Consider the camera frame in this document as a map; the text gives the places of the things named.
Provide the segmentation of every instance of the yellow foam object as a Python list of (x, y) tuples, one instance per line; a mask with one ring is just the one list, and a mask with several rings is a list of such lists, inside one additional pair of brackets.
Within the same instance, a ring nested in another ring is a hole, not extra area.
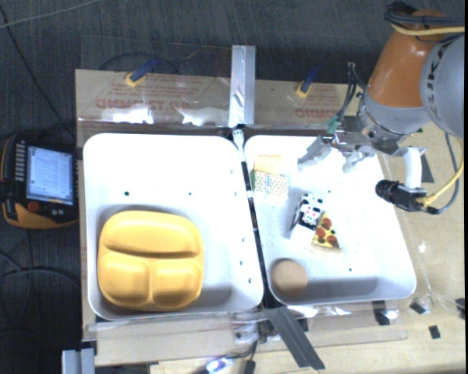
[(102, 228), (97, 261), (102, 294), (123, 308), (176, 311), (201, 293), (203, 240), (185, 217), (140, 210), (117, 213)]
[(281, 155), (259, 155), (255, 158), (255, 171), (263, 171), (272, 175), (279, 175), (281, 168)]

